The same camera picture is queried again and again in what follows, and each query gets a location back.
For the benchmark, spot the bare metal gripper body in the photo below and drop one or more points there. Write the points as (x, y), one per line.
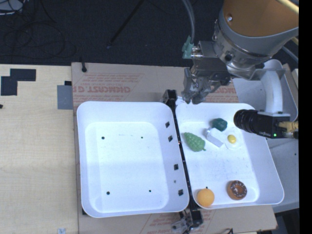
(209, 62)

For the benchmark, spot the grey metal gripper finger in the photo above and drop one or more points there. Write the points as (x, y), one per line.
(188, 86)
(201, 92)

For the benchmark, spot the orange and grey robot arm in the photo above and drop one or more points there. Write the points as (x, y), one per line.
(253, 13)

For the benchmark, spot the dark green broccoli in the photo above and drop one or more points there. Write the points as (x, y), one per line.
(220, 124)

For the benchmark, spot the white bottle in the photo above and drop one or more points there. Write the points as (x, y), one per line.
(214, 136)

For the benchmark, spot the green grapes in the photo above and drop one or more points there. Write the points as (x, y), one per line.
(193, 142)

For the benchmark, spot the white fried egg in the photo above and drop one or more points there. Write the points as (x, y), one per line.
(232, 140)

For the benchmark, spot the thin black rod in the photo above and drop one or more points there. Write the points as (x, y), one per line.
(181, 150)

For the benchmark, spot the brown cardboard board red print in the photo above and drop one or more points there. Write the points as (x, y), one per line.
(117, 88)

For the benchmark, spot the white plastic tray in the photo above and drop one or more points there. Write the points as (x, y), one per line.
(126, 160)
(226, 169)

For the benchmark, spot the brown doughnut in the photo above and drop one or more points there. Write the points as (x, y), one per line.
(237, 190)

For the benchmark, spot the orange fruit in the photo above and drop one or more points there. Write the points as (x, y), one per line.
(205, 197)

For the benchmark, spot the black cylinder on white bracket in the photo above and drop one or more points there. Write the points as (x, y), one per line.
(256, 124)

